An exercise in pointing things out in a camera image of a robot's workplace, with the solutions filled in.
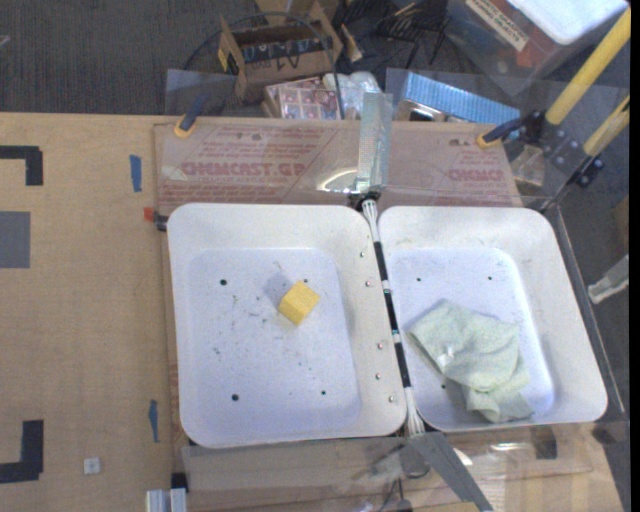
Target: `yellow pole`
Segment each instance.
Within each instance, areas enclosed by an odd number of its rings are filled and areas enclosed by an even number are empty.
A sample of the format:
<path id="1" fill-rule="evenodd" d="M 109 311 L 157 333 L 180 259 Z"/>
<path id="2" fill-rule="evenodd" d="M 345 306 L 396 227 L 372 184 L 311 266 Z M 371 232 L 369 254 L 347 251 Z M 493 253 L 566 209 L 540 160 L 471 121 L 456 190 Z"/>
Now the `yellow pole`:
<path id="1" fill-rule="evenodd" d="M 629 124 L 629 118 L 631 117 L 630 101 L 631 96 L 629 95 L 618 105 L 618 108 L 612 112 L 607 120 L 593 132 L 589 140 L 584 143 L 583 149 L 587 155 L 598 156 Z"/>
<path id="2" fill-rule="evenodd" d="M 557 126 L 564 121 L 630 38 L 631 8 L 629 7 L 547 111 L 546 118 L 549 123 Z"/>

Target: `cloth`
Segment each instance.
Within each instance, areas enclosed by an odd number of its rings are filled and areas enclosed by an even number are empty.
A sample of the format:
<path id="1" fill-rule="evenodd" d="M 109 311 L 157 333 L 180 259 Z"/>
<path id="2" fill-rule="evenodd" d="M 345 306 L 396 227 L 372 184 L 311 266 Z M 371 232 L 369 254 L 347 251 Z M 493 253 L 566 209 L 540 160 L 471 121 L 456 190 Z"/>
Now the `cloth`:
<path id="1" fill-rule="evenodd" d="M 520 393 L 529 383 L 529 372 L 516 324 L 443 301 L 408 333 L 445 377 L 462 386 L 468 410 L 494 423 L 533 413 Z"/>

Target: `wooden table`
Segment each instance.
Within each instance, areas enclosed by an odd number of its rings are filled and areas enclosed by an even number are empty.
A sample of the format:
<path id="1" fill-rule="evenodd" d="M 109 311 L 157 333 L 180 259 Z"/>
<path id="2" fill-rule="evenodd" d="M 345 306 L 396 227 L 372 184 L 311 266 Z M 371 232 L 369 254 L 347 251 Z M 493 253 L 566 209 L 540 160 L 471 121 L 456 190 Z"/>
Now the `wooden table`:
<path id="1" fill-rule="evenodd" d="M 0 159 L 0 213 L 26 215 L 29 226 L 28 257 L 20 260 L 26 268 L 0 268 L 0 465 L 19 463 L 23 422 L 44 427 L 42 472 L 0 484 L 0 510 L 143 510 L 146 491 L 168 489 L 180 467 L 174 444 L 183 440 L 171 422 L 165 235 L 143 218 L 156 201 L 153 125 L 171 121 L 0 114 L 1 146 L 35 146 L 43 155 L 42 185 L 25 185 L 24 160 Z M 138 192 L 131 157 L 141 162 Z M 602 448 L 585 440 L 590 471 L 506 481 L 497 496 L 504 510 L 620 510 Z M 85 459 L 96 457 L 101 471 L 85 475 Z M 422 493 L 416 506 L 429 505 L 429 496 L 432 504 L 455 499 L 435 499 L 447 492 L 437 485 L 410 492 Z M 191 510 L 207 510 L 198 499 L 191 493 Z"/>

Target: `plastic lid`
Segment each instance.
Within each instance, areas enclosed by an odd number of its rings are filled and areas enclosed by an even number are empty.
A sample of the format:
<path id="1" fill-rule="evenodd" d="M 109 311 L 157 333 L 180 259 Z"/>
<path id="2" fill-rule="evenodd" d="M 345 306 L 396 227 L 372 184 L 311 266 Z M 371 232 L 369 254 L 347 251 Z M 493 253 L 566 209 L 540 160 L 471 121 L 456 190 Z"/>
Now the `plastic lid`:
<path id="1" fill-rule="evenodd" d="M 621 15 L 628 7 L 624 0 L 509 0 L 509 3 L 564 46 Z"/>

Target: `dark floor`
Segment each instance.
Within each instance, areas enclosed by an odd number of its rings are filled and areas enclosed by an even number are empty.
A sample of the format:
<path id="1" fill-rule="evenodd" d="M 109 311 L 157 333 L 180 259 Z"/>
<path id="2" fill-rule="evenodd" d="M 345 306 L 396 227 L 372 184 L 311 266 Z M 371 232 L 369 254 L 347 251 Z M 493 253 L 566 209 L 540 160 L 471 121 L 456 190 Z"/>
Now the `dark floor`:
<path id="1" fill-rule="evenodd" d="M 162 114 L 168 69 L 181 68 L 191 52 L 219 28 L 219 16 L 237 20 L 255 12 L 240 0 L 0 0 L 0 110 Z M 445 40 L 432 65 L 435 37 L 420 50 L 412 68 L 482 75 Z M 386 39 L 369 42 L 373 54 L 367 69 L 384 84 L 386 68 L 402 68 L 411 44 Z M 207 48 L 205 60 L 215 44 Z M 592 48 L 569 60 L 549 77 L 568 81 Z M 597 81 L 602 98 L 630 88 L 627 45 Z M 608 103 L 595 99 L 574 119 L 576 130 Z M 629 134 L 623 132 L 604 152 L 606 171 L 586 190 L 575 188 L 563 202 L 568 231 L 586 284 L 591 284 L 624 254 L 611 215 L 629 192 Z M 598 327 L 627 415 L 629 398 L 629 293 L 624 291 L 593 306 Z M 607 447 L 611 466 L 630 510 L 630 443 Z"/>

